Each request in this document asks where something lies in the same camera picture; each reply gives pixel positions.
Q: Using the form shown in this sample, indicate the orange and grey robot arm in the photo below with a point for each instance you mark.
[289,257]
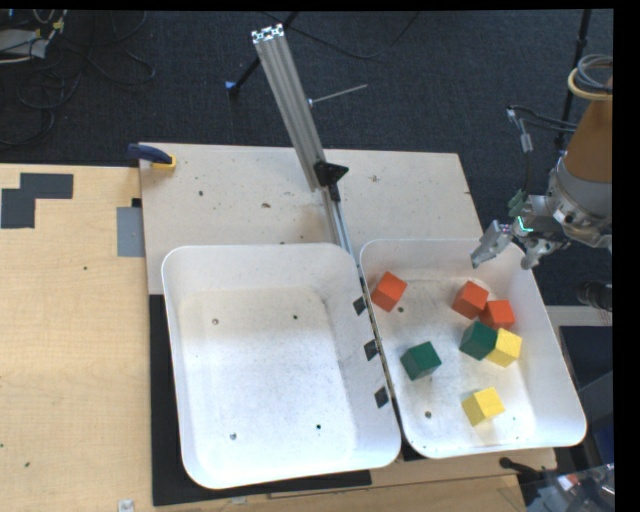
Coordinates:
[592,145]

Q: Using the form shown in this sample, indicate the pale wood board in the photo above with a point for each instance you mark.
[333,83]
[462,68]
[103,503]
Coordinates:
[235,200]

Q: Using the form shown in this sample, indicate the orange cube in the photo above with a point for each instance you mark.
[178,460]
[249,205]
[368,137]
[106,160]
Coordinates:
[389,292]
[470,300]
[499,315]

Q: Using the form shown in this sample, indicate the green cube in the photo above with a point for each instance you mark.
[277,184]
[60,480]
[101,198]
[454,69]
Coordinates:
[421,361]
[477,341]

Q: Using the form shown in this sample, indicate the yellow cube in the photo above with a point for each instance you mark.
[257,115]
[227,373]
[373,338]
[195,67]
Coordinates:
[483,406]
[506,348]

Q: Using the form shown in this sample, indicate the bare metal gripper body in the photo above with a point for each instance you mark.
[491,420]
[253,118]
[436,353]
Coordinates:
[542,222]

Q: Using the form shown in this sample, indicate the white plastic tray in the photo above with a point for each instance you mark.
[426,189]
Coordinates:
[265,370]
[450,395]

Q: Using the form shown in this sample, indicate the black cylinder on white bracket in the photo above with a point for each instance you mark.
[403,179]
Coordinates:
[595,296]

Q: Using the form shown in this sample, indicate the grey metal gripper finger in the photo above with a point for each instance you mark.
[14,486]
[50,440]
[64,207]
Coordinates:
[536,250]
[492,242]

